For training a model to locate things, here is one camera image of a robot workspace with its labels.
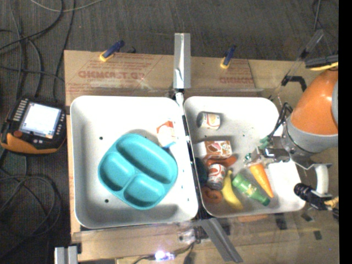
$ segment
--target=white handle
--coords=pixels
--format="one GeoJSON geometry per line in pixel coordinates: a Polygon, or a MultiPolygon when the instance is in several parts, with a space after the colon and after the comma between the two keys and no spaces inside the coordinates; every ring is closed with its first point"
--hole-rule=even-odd
{"type": "Polygon", "coordinates": [[[317,188],[316,192],[325,195],[329,188],[329,174],[326,164],[315,165],[315,172],[317,174],[317,188]]]}

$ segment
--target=orange toy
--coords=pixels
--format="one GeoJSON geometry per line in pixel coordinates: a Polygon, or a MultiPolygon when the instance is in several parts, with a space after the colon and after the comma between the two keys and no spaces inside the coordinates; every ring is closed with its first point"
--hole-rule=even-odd
{"type": "Polygon", "coordinates": [[[263,164],[253,164],[249,167],[249,170],[251,171],[252,175],[254,176],[260,187],[263,188],[263,190],[268,194],[269,197],[273,198],[274,193],[271,189],[269,179],[266,175],[263,164]]]}
{"type": "Polygon", "coordinates": [[[209,204],[218,204],[222,201],[222,194],[220,191],[212,190],[206,186],[201,188],[204,202],[209,204]]]}

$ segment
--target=metal bracket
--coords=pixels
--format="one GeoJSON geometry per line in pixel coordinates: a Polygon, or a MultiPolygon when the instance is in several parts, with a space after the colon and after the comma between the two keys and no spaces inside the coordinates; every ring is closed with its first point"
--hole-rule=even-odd
{"type": "Polygon", "coordinates": [[[191,88],[191,35],[175,34],[174,89],[191,88]]]}
{"type": "Polygon", "coordinates": [[[302,76],[285,76],[281,81],[281,85],[286,86],[288,82],[298,82],[301,85],[302,92],[307,89],[306,81],[302,76]]]}
{"type": "Polygon", "coordinates": [[[78,264],[77,246],[55,247],[55,264],[78,264]]]}
{"type": "Polygon", "coordinates": [[[227,237],[224,229],[221,227],[218,219],[210,218],[198,220],[195,222],[196,226],[202,226],[207,233],[215,247],[219,251],[224,262],[234,261],[236,263],[243,262],[243,259],[236,251],[229,238],[227,237]]]}
{"type": "Polygon", "coordinates": [[[180,243],[191,244],[196,241],[194,229],[181,232],[177,236],[180,243]]]}

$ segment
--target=plastic toy food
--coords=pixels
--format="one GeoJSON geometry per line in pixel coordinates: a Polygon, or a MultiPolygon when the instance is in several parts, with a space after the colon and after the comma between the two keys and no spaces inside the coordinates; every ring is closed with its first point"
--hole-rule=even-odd
{"type": "Polygon", "coordinates": [[[243,205],[240,202],[240,200],[236,197],[232,189],[231,174],[232,174],[232,171],[228,170],[224,179],[224,187],[222,188],[221,192],[224,196],[224,199],[229,204],[229,206],[231,206],[236,210],[242,210],[243,205]]]}
{"type": "Polygon", "coordinates": [[[218,164],[221,164],[221,165],[225,166],[226,168],[228,168],[231,165],[233,165],[236,161],[237,161],[237,158],[235,156],[230,156],[225,159],[208,159],[206,164],[209,167],[210,165],[212,165],[214,163],[218,163],[218,164]]]}
{"type": "Polygon", "coordinates": [[[197,116],[197,126],[218,130],[220,127],[220,114],[201,112],[197,116]]]}
{"type": "Polygon", "coordinates": [[[194,145],[194,155],[203,160],[225,159],[232,154],[230,141],[203,141],[194,145]]]}
{"type": "Polygon", "coordinates": [[[222,194],[218,190],[212,190],[209,187],[202,187],[202,198],[204,202],[209,204],[218,204],[222,201],[222,194]]]}
{"type": "Polygon", "coordinates": [[[176,142],[174,124],[168,120],[156,129],[159,144],[167,149],[176,142]]]}
{"type": "Polygon", "coordinates": [[[212,190],[221,190],[224,184],[225,174],[225,166],[216,163],[210,165],[208,170],[207,186],[212,190]]]}
{"type": "Polygon", "coordinates": [[[268,194],[269,197],[273,198],[274,193],[271,189],[270,182],[268,176],[265,173],[264,166],[261,163],[251,165],[249,167],[253,177],[256,179],[260,187],[268,194]]]}
{"type": "Polygon", "coordinates": [[[241,174],[237,174],[235,176],[235,178],[232,180],[232,185],[239,189],[246,196],[259,201],[264,206],[267,206],[270,203],[270,199],[262,195],[259,188],[252,184],[241,174]]]}

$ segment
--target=blue clamp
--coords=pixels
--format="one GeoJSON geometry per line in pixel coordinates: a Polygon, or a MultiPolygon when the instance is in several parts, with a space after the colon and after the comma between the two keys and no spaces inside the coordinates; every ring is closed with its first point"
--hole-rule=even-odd
{"type": "Polygon", "coordinates": [[[116,42],[113,46],[111,46],[108,50],[102,52],[99,57],[100,60],[102,60],[103,62],[106,62],[107,60],[109,60],[110,58],[112,58],[112,56],[114,55],[115,52],[119,52],[120,49],[125,45],[125,42],[123,40],[120,40],[118,42],[116,42]]]}
{"type": "Polygon", "coordinates": [[[227,50],[224,54],[224,57],[221,61],[220,66],[222,68],[228,68],[230,65],[231,58],[233,57],[233,53],[235,52],[236,45],[232,45],[229,50],[227,50]]]}

